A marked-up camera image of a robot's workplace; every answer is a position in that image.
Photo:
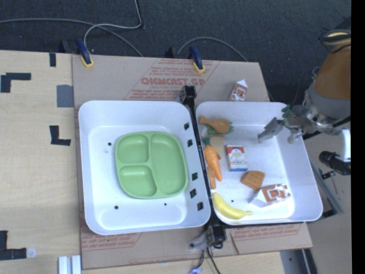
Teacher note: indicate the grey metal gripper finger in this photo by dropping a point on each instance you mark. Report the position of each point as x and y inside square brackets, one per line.
[294, 136]
[269, 129]

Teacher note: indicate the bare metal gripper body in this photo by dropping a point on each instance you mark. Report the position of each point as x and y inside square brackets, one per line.
[303, 120]

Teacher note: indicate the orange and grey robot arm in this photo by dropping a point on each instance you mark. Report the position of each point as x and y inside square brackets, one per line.
[333, 76]

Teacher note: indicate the white plastic tray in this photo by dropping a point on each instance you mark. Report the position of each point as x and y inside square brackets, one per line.
[99, 181]
[288, 164]

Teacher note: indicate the red and white carton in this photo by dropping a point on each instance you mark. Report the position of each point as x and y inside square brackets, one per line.
[236, 158]

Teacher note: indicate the orange and white carton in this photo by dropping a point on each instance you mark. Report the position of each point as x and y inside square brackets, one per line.
[271, 195]
[238, 90]

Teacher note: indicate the orange chicken drumstick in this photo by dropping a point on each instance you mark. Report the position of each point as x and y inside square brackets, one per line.
[219, 124]

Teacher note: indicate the brown waffle biscuit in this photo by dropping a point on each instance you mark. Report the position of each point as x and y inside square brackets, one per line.
[253, 179]

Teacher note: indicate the beige toy bread slice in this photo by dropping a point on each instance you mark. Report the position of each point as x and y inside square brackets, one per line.
[219, 145]

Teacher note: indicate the green toy lettuce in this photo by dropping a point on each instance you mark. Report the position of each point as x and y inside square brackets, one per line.
[211, 130]

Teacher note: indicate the orange carrot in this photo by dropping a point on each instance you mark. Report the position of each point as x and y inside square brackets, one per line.
[213, 160]

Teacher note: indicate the thin black rod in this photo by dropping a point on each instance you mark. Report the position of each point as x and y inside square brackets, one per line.
[199, 150]

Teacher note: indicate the yellow banana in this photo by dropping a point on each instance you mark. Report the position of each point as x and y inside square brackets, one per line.
[228, 208]

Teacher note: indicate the green divided plate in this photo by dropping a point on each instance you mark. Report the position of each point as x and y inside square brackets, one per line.
[159, 164]

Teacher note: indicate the brown cardboard board red print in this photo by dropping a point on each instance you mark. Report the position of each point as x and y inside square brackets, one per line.
[114, 76]

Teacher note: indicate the black cylinder on white bracket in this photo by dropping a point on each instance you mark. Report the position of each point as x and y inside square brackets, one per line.
[334, 158]

